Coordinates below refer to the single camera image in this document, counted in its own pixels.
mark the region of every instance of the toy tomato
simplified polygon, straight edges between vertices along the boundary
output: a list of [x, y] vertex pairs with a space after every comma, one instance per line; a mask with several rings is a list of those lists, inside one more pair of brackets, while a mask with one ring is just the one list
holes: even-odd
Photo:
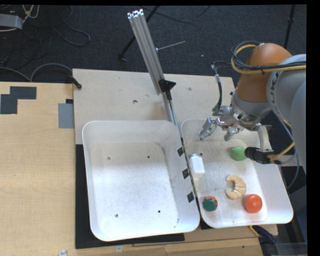
[[259, 212], [262, 208], [262, 199], [257, 194], [249, 194], [244, 200], [245, 209], [252, 214]]

